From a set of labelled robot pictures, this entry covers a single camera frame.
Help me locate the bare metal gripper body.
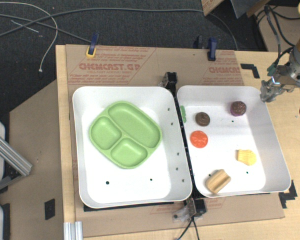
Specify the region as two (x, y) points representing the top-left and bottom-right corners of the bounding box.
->
(273, 63), (300, 91)

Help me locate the purple and brown doughnut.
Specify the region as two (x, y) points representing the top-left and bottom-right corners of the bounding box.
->
(230, 100), (248, 117)

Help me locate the white plastic tray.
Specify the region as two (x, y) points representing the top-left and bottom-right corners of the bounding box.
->
(176, 84), (292, 198)
(71, 85), (194, 209)

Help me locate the yellow ridged toy food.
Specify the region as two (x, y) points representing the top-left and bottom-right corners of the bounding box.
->
(235, 149), (257, 166)

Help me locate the brown chocolate doughnut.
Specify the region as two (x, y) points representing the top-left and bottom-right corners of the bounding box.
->
(195, 111), (211, 128)

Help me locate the orange round slice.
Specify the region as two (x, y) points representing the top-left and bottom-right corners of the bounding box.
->
(189, 130), (209, 149)

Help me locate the green toy pea pod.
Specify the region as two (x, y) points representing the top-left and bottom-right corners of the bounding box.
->
(179, 105), (188, 123)

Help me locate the thin black rod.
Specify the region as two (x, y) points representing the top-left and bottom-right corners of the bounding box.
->
(173, 91), (197, 200)

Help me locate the tan toy bread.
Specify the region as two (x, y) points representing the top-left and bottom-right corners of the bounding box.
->
(205, 168), (232, 195)

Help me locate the brown cardboard board red print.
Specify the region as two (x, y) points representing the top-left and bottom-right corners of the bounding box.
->
(64, 43), (286, 231)

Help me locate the green divided plate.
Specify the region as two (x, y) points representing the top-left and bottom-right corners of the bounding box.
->
(88, 100), (164, 170)

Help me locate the black block with thin wires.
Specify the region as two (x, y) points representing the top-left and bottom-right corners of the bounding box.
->
(186, 198), (208, 217)
(161, 71), (179, 90)

